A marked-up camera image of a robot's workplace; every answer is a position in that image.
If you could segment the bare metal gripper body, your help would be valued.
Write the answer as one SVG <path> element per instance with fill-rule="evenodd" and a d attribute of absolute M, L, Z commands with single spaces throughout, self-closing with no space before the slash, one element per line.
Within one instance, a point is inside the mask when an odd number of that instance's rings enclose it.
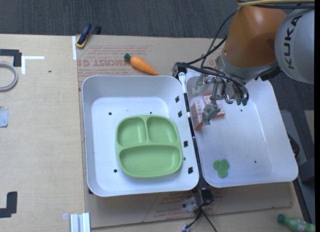
<path fill-rule="evenodd" d="M 196 81 L 196 95 L 207 95 L 206 104 L 216 105 L 220 100 L 237 105 L 248 103 L 248 90 L 243 84 L 218 75 L 201 74 Z"/>

